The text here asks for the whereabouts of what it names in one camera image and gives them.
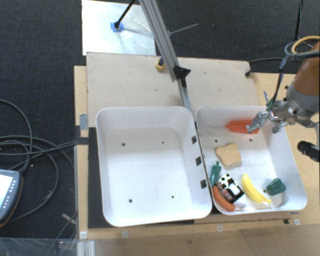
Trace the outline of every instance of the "screen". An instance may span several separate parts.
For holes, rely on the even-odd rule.
[[[8,188],[10,187],[12,177],[0,174],[0,206],[5,200]]]

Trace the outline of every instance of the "green toy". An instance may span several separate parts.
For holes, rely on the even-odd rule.
[[[211,187],[213,187],[217,180],[219,179],[219,173],[221,171],[221,166],[219,165],[219,161],[216,161],[216,164],[214,164],[211,168],[211,175],[210,175],[210,183]]]
[[[270,196],[275,196],[286,190],[285,184],[279,178],[275,178],[266,186],[266,191]]]

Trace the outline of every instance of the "black carpet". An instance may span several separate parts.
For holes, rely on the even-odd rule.
[[[117,1],[128,3],[128,0]],[[231,60],[283,57],[295,36],[299,0],[159,0],[176,54]],[[82,56],[80,0],[0,1],[0,99],[21,108],[33,135],[61,144],[75,139],[73,66]],[[300,37],[319,35],[320,2],[303,2]],[[255,72],[276,72],[279,62],[256,64]],[[297,72],[291,63],[287,73]],[[23,119],[0,104],[0,136],[27,135]],[[73,157],[72,148],[68,150]],[[59,154],[59,186],[52,199],[29,217],[0,228],[0,237],[55,238],[65,225],[65,213],[75,212],[74,171]],[[17,158],[0,157],[0,169]],[[31,210],[49,195],[55,183],[53,165],[33,161],[24,176],[21,199],[12,218]],[[61,238],[69,238],[70,225]]]

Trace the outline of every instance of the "orange carrot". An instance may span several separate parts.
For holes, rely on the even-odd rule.
[[[233,133],[241,133],[241,134],[248,134],[247,126],[251,125],[252,120],[237,120],[231,121],[225,127],[229,128],[230,132]],[[257,134],[259,129],[253,130],[251,134]]]

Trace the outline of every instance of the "white plastic bin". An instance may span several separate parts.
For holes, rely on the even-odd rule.
[[[181,106],[96,116],[105,219],[113,226],[200,219],[212,209],[195,121]]]
[[[234,142],[242,157],[241,164],[222,166],[220,177],[229,174],[242,187],[243,174],[248,174],[254,187],[271,204],[257,203],[247,195],[237,200],[235,211],[227,211],[214,201],[216,208],[226,215],[240,215],[261,212],[296,211],[307,205],[307,195],[288,142],[285,129],[272,133],[273,124],[268,121],[257,134],[242,134],[225,128],[230,121],[250,120],[264,106],[204,106],[196,112],[196,122],[204,162],[208,174],[218,157],[215,149]],[[266,186],[280,178],[286,186],[285,192],[270,196],[264,193]]]

